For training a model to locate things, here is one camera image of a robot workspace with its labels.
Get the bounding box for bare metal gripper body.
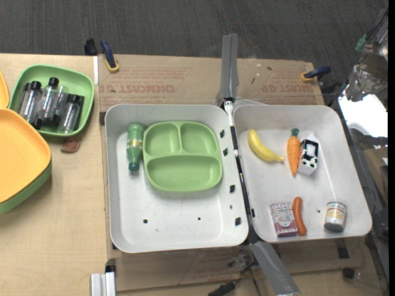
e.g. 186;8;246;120
365;8;389;57

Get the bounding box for orange carrot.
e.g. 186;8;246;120
286;128;302;177

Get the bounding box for white cow print carton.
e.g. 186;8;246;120
297;132;320;176

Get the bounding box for yellow banana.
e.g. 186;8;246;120
247;129;285;163

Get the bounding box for white plastic tray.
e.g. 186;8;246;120
104;103;250;255
231;104;373;244

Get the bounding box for small yellow label can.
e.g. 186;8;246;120
323;201;347;232

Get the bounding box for brown cardboard board red print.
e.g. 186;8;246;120
98;53;375;292

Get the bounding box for orange sausage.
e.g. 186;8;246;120
291;196;308;237

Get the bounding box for pink carton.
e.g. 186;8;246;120
269;202;299;238

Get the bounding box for green divided plate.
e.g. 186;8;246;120
142;120;223;193

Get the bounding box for green plastic bottle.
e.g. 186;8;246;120
127;122;145;172

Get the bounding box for clear plastic bottle black cap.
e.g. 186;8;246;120
39;76;60;123
19;80;43;123
57;94;82;134
16;82;31;114

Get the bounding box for yellow plate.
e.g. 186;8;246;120
0;69;10;109
0;108;52;204

